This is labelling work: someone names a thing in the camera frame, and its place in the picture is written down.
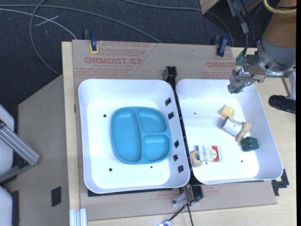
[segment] green object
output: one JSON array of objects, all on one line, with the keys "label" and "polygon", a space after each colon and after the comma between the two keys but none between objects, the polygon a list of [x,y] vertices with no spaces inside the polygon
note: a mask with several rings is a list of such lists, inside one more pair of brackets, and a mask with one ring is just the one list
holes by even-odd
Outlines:
[{"label": "green object", "polygon": [[240,141],[243,151],[249,152],[259,148],[258,140],[254,137],[246,137]]},{"label": "green object", "polygon": [[241,52],[236,58],[236,66],[241,66],[241,64],[243,63],[243,60],[245,59],[245,55],[243,52]]}]

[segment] blue plate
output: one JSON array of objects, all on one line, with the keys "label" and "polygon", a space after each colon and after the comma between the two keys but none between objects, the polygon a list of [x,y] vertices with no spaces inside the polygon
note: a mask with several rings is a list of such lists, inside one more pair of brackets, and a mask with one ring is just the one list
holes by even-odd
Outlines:
[{"label": "blue plate", "polygon": [[172,149],[164,115],[148,107],[124,107],[111,118],[111,142],[115,155],[129,164],[156,163]]}]

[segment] yellow cable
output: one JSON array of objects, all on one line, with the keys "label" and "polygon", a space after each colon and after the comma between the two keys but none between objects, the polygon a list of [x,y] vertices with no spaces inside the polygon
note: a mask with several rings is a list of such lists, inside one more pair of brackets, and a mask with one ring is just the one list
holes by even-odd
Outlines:
[{"label": "yellow cable", "polygon": [[278,13],[278,14],[290,14],[290,13],[296,13],[297,9],[288,9],[288,10],[280,10],[280,9],[274,9],[268,4],[268,0],[263,0],[263,4],[266,7],[266,9],[272,13]]}]

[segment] black fabric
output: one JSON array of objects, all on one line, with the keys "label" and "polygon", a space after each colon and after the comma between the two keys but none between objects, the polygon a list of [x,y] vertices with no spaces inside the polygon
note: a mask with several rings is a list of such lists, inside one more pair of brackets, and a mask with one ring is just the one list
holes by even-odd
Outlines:
[{"label": "black fabric", "polygon": [[[2,7],[1,5],[37,5],[42,0],[0,0],[0,8],[32,13],[34,8]],[[199,0],[133,0],[165,7],[200,8]],[[56,5],[86,10],[134,26],[163,43],[209,45],[215,34],[228,33],[224,25],[211,14],[148,8],[119,0],[48,0],[44,5]],[[234,46],[243,47],[245,37],[238,19],[233,18],[226,0],[220,0],[210,12],[231,30]],[[75,11],[41,7],[36,15],[51,19],[69,29],[78,39],[84,29],[94,29],[97,40],[155,42],[129,27]],[[29,36],[31,16],[0,10],[0,104],[8,111],[50,83],[58,75],[49,70],[32,48]],[[61,42],[73,37],[51,22],[35,18],[32,38],[42,58],[62,73]]]}]

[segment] table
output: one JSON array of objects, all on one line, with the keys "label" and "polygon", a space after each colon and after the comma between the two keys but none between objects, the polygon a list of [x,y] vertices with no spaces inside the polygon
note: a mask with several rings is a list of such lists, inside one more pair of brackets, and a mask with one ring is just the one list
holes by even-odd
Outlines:
[{"label": "table", "polygon": [[[234,57],[242,50],[241,48],[231,49]],[[62,55],[69,207],[70,209],[79,210],[81,206],[71,42],[62,43]],[[296,117],[295,114],[279,111],[268,105],[267,101],[271,95],[287,94],[284,82],[281,79],[266,79],[264,83],[257,83],[256,87],[260,93],[266,116],[277,144],[284,169],[286,169],[290,185],[288,188],[280,189],[280,196],[277,197],[276,205],[192,212],[194,225],[296,225]],[[88,225],[155,226],[170,217],[171,214],[161,214],[145,217],[106,219],[89,221]],[[173,222],[175,225],[190,225],[188,213],[181,213]]]}]

